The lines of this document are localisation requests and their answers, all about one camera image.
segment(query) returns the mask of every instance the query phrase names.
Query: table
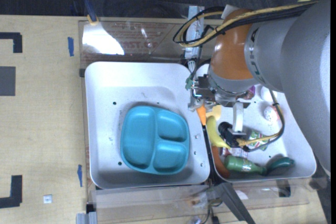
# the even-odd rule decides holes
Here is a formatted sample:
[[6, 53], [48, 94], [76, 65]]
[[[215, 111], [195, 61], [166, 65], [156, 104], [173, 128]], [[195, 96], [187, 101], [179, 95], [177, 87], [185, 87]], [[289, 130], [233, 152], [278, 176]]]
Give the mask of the table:
[[[13, 41], [0, 39], [0, 66], [16, 69], [15, 96], [0, 96], [0, 197], [10, 196], [11, 176], [23, 178], [22, 203], [0, 209], [0, 223], [75, 223], [76, 214], [86, 211], [78, 29], [78, 22], [85, 19], [0, 16], [0, 32], [20, 33], [23, 41], [23, 52], [13, 53]], [[73, 56], [68, 37], [73, 38]], [[44, 195], [52, 195], [52, 202], [44, 203]], [[249, 212], [257, 223], [326, 223], [316, 191], [307, 190], [307, 197], [309, 203], [305, 205]], [[231, 212], [218, 216], [221, 223], [237, 221]], [[189, 219], [173, 222], [186, 223]]]

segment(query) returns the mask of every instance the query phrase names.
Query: blue plate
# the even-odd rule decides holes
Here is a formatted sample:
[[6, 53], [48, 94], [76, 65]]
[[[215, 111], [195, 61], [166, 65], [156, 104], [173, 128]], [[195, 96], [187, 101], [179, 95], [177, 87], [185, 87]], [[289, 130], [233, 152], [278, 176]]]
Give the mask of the blue plate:
[[135, 106], [124, 119], [120, 152], [126, 165], [157, 174], [179, 173], [189, 156], [189, 128], [180, 115], [153, 106]]

